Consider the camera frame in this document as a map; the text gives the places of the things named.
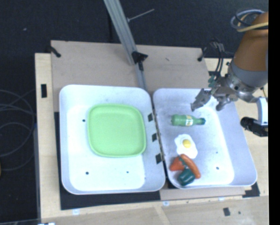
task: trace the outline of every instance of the yellow cable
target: yellow cable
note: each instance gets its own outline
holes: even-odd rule
[[[269,23],[268,22],[264,22],[264,23],[259,23],[256,25],[252,25],[246,28],[242,28],[242,29],[237,29],[238,32],[246,32],[248,30],[252,30],[252,29],[256,29],[256,28],[260,28],[260,27],[264,27],[264,26],[268,26]]]

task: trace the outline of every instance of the black clip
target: black clip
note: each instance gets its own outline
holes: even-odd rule
[[[136,51],[132,52],[131,55],[132,55],[132,58],[134,59],[134,62],[139,65],[139,69],[141,71],[144,71],[142,62],[148,57],[148,55],[140,53],[140,52],[136,52]]]

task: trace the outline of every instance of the green bottle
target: green bottle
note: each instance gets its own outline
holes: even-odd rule
[[[193,125],[204,125],[204,118],[196,118],[192,115],[172,115],[171,123],[173,126],[193,126]]]

